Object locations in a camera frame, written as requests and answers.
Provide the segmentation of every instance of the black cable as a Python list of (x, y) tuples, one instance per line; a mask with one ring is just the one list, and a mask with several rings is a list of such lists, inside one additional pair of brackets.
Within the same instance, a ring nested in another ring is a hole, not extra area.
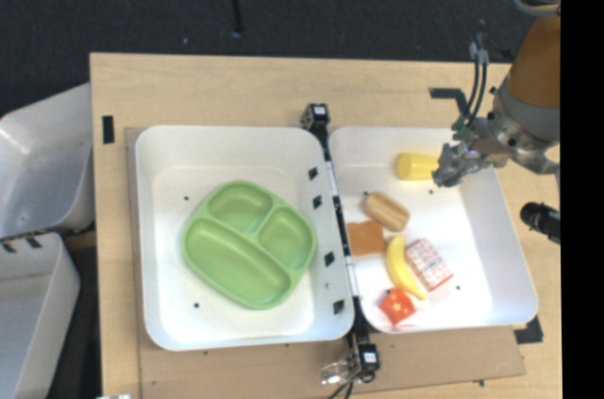
[(484, 97), (484, 92), (487, 87), (487, 65), (488, 64), (486, 62), (482, 62), (482, 79), (480, 82), (480, 92), (478, 94), (478, 100), (476, 102), (476, 107), (474, 108), (474, 112), (472, 112), (472, 115), (468, 119), (468, 123), (467, 123), (468, 127), (476, 119), (476, 116), (478, 115), (478, 111), (480, 110), (480, 105), (482, 104), (482, 98)]
[(348, 391), (346, 391), (344, 399), (350, 397), (350, 394), (352, 393), (352, 387), (354, 386), (354, 377), (351, 378), (348, 382), (344, 382), (342, 386), (340, 386), (333, 394), (328, 397), (328, 399), (335, 399), (336, 397), (338, 397), (338, 394), (340, 394), (340, 392), (342, 392), (346, 386), (348, 386)]
[(505, 58), (506, 60), (509, 61), (513, 61), (515, 59), (514, 54), (512, 53), (511, 50), (506, 50), (504, 48), (501, 48), (490, 35), (485, 34), (484, 35), (484, 39), (485, 39), (485, 43), (491, 47), (493, 47), (494, 50), (496, 50), (496, 52), (503, 58)]
[(461, 114), (463, 118), (466, 118), (470, 115), (470, 109), (474, 104), (474, 99), (476, 99), (476, 94), (478, 92), (478, 83), (480, 81), (480, 59), (478, 55), (474, 58), (474, 85), (472, 86), (472, 93), (470, 94), (470, 100), (468, 101), (465, 110)]
[(359, 377), (359, 379), (361, 380), (361, 382), (363, 384), (369, 384), (370, 382), (373, 382), (375, 378), (376, 378), (376, 373), (373, 371), (371, 371), (367, 374), (361, 375)]

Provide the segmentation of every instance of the green divided plate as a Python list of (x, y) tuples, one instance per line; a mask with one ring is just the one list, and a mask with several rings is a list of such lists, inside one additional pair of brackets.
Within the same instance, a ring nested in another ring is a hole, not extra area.
[(285, 300), (316, 249), (310, 222), (274, 193), (249, 181), (214, 190), (182, 239), (193, 271), (232, 300), (255, 309)]

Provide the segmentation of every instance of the toy banana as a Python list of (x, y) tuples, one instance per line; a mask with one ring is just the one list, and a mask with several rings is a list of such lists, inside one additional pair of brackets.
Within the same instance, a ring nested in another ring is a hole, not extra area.
[(427, 295), (415, 280), (407, 261), (405, 261), (405, 239), (401, 235), (396, 235), (388, 243), (386, 268), (397, 288), (416, 296), (420, 300), (427, 298)]

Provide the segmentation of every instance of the metal bracket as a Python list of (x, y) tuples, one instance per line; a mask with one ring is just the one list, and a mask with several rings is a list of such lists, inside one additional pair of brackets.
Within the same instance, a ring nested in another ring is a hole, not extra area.
[[(308, 104), (300, 119), (302, 126), (313, 134), (321, 143), (327, 168), (333, 174), (333, 163), (331, 161), (331, 154), (329, 153), (327, 142), (327, 125), (329, 122), (330, 118), (327, 104)], [(331, 176), (331, 179), (335, 182), (335, 175)], [(337, 188), (335, 187), (332, 190), (332, 198), (338, 227), (340, 228), (344, 259), (346, 259), (347, 262), (351, 262), (352, 254), (348, 245), (342, 203)], [(322, 368), (322, 382), (324, 384), (345, 384), (355, 378), (360, 378), (361, 380), (365, 380), (365, 382), (369, 382), (370, 380), (373, 380), (375, 372), (380, 368), (378, 348), (370, 342), (369, 326), (362, 315), (361, 299), (358, 296), (356, 278), (351, 276), (350, 270), (348, 271), (348, 279), (351, 290), (353, 291), (353, 305), (355, 309), (353, 327), (348, 332), (347, 336), (350, 352), (346, 357)]]

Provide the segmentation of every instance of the white tray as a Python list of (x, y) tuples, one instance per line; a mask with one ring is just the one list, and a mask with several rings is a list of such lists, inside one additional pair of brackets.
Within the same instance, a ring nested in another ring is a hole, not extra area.
[[(455, 188), (431, 180), (403, 181), (395, 160), (404, 151), (439, 156), (449, 129), (343, 127), (329, 141), (347, 222), (370, 219), (365, 192), (383, 191), (406, 206), (407, 243), (429, 239), (454, 276), (429, 294), (412, 298), (416, 313), (392, 326), (378, 308), (393, 286), (384, 256), (355, 258), (363, 314), (387, 333), (470, 326), (525, 324), (537, 312), (537, 295), (493, 169), (466, 176)], [(385, 230), (388, 239), (394, 233)]]
[(90, 83), (0, 119), (0, 237), (94, 219)]
[[(343, 336), (354, 310), (322, 148), (299, 128), (156, 126), (135, 143), (143, 275), (149, 336), (170, 350), (209, 349)], [(310, 179), (309, 170), (318, 174)], [(285, 302), (244, 308), (187, 266), (180, 237), (216, 187), (253, 181), (296, 207), (317, 234), (314, 259)], [(317, 209), (313, 199), (321, 196)], [(326, 266), (325, 256), (334, 260)], [(334, 313), (334, 303), (344, 308)]]

